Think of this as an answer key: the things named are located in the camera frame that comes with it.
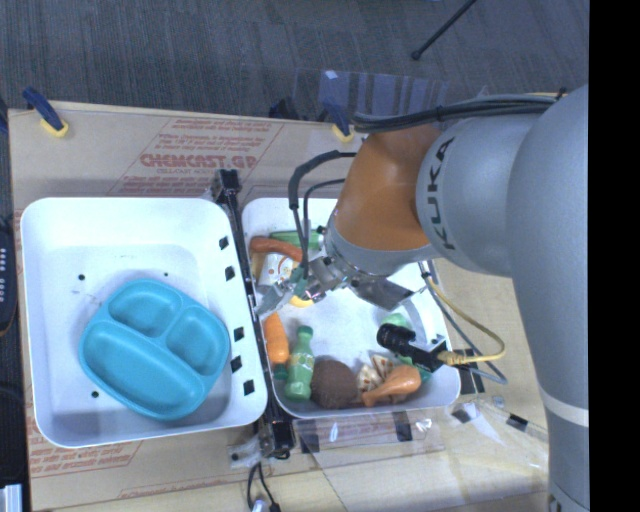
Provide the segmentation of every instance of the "yellow cable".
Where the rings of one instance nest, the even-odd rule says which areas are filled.
[[[500,359],[501,357],[504,357],[507,351],[507,347],[504,341],[502,341],[502,339],[500,338],[500,336],[498,336],[493,331],[487,329],[484,325],[480,324],[479,322],[476,322],[464,311],[461,311],[458,307],[456,307],[453,303],[451,303],[451,301],[445,296],[442,290],[440,290],[440,288],[436,286],[436,284],[433,282],[431,277],[429,277],[428,279],[429,279],[429,286],[431,286],[435,294],[438,296],[438,298],[442,302],[444,302],[447,306],[449,306],[455,313],[461,316],[464,320],[466,320],[471,325],[473,325],[476,329],[479,329],[480,331],[485,333],[487,336],[496,340],[501,347],[498,353],[487,355],[487,356],[465,356],[462,354],[456,354],[455,352],[445,351],[445,352],[440,352],[438,354],[438,359],[440,359],[445,364],[452,366],[456,364],[486,363],[487,361],[495,361],[496,359]]]

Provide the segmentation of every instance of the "green bottle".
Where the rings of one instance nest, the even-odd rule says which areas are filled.
[[[284,395],[289,400],[303,401],[311,397],[311,377],[315,357],[311,351],[313,329],[308,325],[298,327],[298,342],[289,356],[289,376]]]

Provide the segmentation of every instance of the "carrot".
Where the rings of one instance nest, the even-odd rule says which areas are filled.
[[[284,254],[293,261],[300,263],[302,261],[302,249],[288,242],[276,240],[275,238],[267,238],[266,236],[254,236],[249,242],[249,249],[253,252],[277,252]]]
[[[285,378],[285,365],[289,360],[289,339],[277,312],[269,315],[263,322],[264,337],[267,345],[267,357],[274,365],[276,378]]]

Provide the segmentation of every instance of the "brown ball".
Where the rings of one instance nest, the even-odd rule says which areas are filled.
[[[342,409],[358,396],[356,376],[334,359],[316,361],[311,378],[311,400],[324,409]]]

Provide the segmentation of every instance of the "divided blue plate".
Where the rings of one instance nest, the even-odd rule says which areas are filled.
[[[194,412],[230,350],[224,323],[202,304],[153,279],[120,287],[80,339],[80,365],[109,395],[171,421]]]

